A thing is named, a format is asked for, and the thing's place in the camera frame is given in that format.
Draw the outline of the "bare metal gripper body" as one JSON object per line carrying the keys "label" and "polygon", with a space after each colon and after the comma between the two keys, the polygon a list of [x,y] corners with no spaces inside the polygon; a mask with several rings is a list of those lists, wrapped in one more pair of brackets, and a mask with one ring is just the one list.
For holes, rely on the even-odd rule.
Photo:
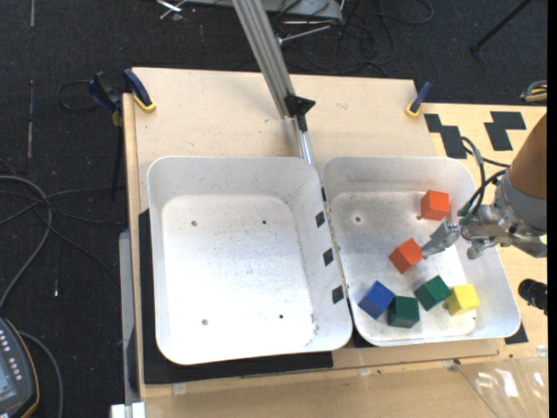
{"label": "bare metal gripper body", "polygon": [[490,239],[496,246],[513,246],[536,259],[547,257],[547,245],[541,240],[546,232],[514,214],[510,208],[482,205],[475,213],[460,220],[463,239]]}

